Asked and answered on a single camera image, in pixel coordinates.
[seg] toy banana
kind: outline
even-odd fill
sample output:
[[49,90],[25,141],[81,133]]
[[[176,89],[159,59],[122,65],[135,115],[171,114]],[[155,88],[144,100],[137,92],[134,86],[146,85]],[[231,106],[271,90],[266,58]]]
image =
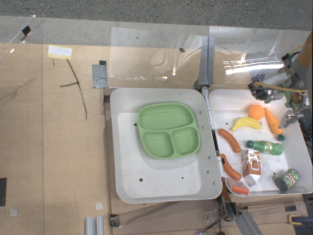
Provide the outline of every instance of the toy banana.
[[262,124],[258,120],[251,118],[251,117],[246,117],[246,118],[241,117],[235,121],[233,128],[231,128],[231,131],[234,131],[237,128],[244,127],[244,126],[248,126],[254,129],[258,129],[258,130],[262,129]]

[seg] green plate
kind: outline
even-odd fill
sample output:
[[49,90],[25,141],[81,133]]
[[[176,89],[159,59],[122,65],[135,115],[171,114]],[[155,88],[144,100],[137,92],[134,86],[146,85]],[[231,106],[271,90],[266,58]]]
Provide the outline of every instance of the green plate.
[[155,159],[196,153],[200,135],[194,114],[181,103],[159,103],[140,109],[137,126],[145,151]]

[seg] orange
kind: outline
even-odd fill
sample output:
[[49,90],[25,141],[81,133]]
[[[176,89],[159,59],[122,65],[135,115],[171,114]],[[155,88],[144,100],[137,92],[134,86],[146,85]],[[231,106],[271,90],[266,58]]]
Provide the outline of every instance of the orange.
[[249,117],[254,118],[256,120],[260,120],[262,117],[264,117],[265,110],[261,105],[254,104],[251,105],[249,109]]

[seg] green bottle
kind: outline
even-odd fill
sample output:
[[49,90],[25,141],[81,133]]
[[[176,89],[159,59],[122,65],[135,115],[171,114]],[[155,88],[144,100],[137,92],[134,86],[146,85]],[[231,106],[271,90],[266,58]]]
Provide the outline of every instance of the green bottle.
[[280,143],[271,143],[268,141],[253,142],[249,140],[246,145],[248,148],[256,149],[261,153],[280,155],[283,152],[283,146]]

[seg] orange sausage piece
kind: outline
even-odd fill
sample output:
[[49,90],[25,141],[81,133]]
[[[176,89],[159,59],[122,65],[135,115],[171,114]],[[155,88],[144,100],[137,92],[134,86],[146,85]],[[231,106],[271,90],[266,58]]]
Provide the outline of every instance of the orange sausage piece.
[[223,169],[224,171],[233,179],[239,180],[241,179],[241,175],[240,173],[238,173],[237,171],[235,171],[230,164],[228,163],[225,154],[221,154],[221,159],[222,159],[222,163],[223,163]]
[[224,129],[219,129],[219,135],[225,138],[230,144],[231,148],[235,153],[239,153],[241,148],[237,142],[237,140],[231,135],[228,131]]

